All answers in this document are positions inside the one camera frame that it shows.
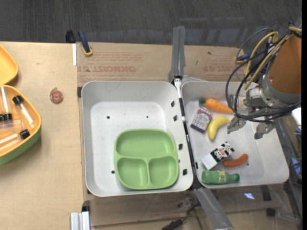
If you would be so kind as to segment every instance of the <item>yellow toy banana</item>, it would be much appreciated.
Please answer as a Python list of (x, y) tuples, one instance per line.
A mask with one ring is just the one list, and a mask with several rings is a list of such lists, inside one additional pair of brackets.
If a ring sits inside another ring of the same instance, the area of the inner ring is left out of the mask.
[(218, 116), (215, 119), (211, 120), (208, 125), (207, 133), (210, 140), (213, 140), (216, 136), (217, 130), (224, 124), (229, 123), (231, 118), (225, 116)]

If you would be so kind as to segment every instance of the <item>blue clamp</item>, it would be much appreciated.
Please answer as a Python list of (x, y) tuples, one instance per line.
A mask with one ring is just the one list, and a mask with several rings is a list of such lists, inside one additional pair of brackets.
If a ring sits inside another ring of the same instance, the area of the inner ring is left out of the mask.
[(92, 48), (88, 45), (87, 39), (83, 31), (78, 31), (78, 36), (82, 42), (82, 51), (86, 56), (91, 56), (93, 51)]

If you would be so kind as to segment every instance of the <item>bottle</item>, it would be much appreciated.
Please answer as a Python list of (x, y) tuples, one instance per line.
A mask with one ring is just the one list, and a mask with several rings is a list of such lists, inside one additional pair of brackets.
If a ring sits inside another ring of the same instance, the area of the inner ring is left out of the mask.
[(267, 213), (267, 216), (278, 217), (280, 219), (289, 221), (295, 224), (297, 227), (301, 224), (301, 218), (298, 215), (295, 215), (289, 211), (285, 211), (282, 208), (277, 208), (277, 209), (267, 208), (266, 213)]
[(0, 137), (6, 136), (9, 133), (23, 130), (21, 119), (7, 120), (0, 122)]
[(17, 145), (23, 139), (26, 139), (29, 135), (29, 131), (25, 129), (21, 132), (14, 132), (5, 136), (4, 138), (0, 139), (0, 150)]
[(28, 122), (28, 125), (31, 128), (35, 127), (35, 121), (33, 119), (33, 114), (30, 112), (30, 108), (26, 106), (26, 104), (24, 103), (24, 100), (22, 99), (21, 96), (17, 95), (13, 97), (13, 102), (16, 104), (16, 107), (19, 108), (19, 110), (21, 111), (21, 113), (23, 114), (22, 119), (26, 119), (26, 121)]
[(226, 184), (228, 182), (238, 182), (239, 174), (229, 174), (226, 171), (204, 170), (201, 174), (201, 181), (206, 184)]
[(0, 87), (0, 113), (2, 114), (3, 120), (12, 120), (12, 103), (8, 98), (8, 90), (3, 86)]

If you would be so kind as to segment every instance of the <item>black connector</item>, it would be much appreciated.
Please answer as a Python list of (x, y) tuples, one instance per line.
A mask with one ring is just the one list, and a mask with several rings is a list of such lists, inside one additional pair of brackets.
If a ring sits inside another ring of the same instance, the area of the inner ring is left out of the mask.
[(183, 220), (178, 219), (178, 220), (172, 221), (170, 224), (163, 227), (162, 230), (173, 230), (173, 229), (176, 229), (177, 227), (180, 227), (182, 224), (183, 224)]

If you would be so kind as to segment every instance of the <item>green plate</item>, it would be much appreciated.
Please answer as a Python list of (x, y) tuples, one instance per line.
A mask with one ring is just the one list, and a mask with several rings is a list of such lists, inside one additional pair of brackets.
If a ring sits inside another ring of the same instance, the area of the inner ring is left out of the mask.
[(161, 189), (178, 178), (176, 145), (163, 130), (123, 131), (116, 138), (114, 157), (116, 174), (130, 189)]

